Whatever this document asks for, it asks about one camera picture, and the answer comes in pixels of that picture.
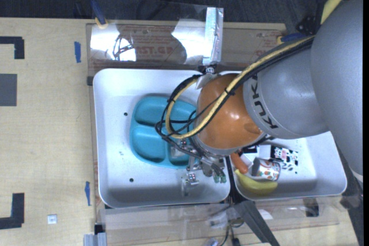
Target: banana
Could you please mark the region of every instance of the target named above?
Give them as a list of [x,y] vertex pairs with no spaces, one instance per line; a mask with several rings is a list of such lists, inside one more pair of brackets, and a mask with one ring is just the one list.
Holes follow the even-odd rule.
[[278,183],[276,181],[256,181],[252,178],[243,175],[238,169],[235,170],[235,174],[237,174],[238,179],[246,190],[256,194],[256,195],[269,195],[271,192],[273,192],[277,186]]

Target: table surface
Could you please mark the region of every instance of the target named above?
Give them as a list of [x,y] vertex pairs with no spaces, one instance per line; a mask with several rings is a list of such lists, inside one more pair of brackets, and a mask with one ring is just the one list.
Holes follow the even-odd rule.
[[[91,20],[0,21],[0,36],[25,40],[25,59],[14,59],[13,46],[0,44],[0,73],[17,74],[17,106],[0,107],[0,217],[10,216],[13,193],[25,194],[25,222],[21,228],[0,230],[3,246],[83,245],[84,234],[93,232],[96,210],[86,84],[88,23]],[[75,41],[81,44],[81,63],[74,55]],[[86,181],[91,187],[91,206],[85,194]],[[57,215],[57,224],[48,224],[50,214]],[[348,213],[339,211],[337,218],[337,225],[274,234],[282,245],[357,245]],[[267,245],[258,243],[253,234],[239,238],[243,245]]]

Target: white square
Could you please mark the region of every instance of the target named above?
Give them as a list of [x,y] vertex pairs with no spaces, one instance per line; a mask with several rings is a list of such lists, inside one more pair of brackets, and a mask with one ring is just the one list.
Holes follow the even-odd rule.
[[58,223],[58,216],[56,214],[50,214],[47,216],[47,223],[49,225],[51,224],[57,224]]

